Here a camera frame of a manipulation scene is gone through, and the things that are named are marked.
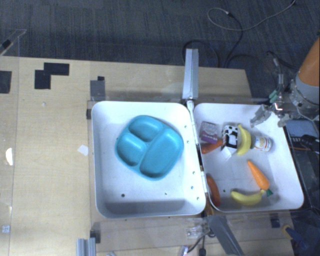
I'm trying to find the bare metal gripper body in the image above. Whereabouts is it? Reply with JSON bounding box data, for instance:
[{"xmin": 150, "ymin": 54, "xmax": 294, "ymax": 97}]
[{"xmin": 271, "ymin": 81, "xmax": 319, "ymax": 121}]

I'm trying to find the yellow banana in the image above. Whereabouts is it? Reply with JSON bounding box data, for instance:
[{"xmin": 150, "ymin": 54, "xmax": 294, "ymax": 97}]
[
  {"xmin": 235, "ymin": 123, "xmax": 252, "ymax": 157},
  {"xmin": 230, "ymin": 189, "xmax": 266, "ymax": 207}
]

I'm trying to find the black and white carton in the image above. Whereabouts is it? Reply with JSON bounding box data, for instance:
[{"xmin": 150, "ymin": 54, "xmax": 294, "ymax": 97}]
[{"xmin": 220, "ymin": 123, "xmax": 240, "ymax": 161}]

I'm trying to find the purple packet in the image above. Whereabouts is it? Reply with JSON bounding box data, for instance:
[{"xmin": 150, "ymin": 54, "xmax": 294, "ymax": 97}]
[{"xmin": 199, "ymin": 120, "xmax": 219, "ymax": 144}]

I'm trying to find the white plastic tray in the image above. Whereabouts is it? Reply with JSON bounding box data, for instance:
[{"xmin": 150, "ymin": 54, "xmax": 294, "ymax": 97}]
[
  {"xmin": 90, "ymin": 100, "xmax": 207, "ymax": 220},
  {"xmin": 193, "ymin": 102, "xmax": 305, "ymax": 214}
]

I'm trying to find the orange carrot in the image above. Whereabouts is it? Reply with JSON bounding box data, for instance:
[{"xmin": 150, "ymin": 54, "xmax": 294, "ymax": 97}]
[{"xmin": 247, "ymin": 160, "xmax": 274, "ymax": 197}]

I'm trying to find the red sausage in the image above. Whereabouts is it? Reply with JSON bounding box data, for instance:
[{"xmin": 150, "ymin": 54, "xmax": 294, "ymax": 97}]
[
  {"xmin": 205, "ymin": 174, "xmax": 222, "ymax": 208},
  {"xmin": 200, "ymin": 139, "xmax": 224, "ymax": 155}
]

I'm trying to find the blue divided plate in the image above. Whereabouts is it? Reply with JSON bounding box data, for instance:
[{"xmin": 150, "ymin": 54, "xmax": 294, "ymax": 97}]
[{"xmin": 114, "ymin": 114, "xmax": 185, "ymax": 182}]

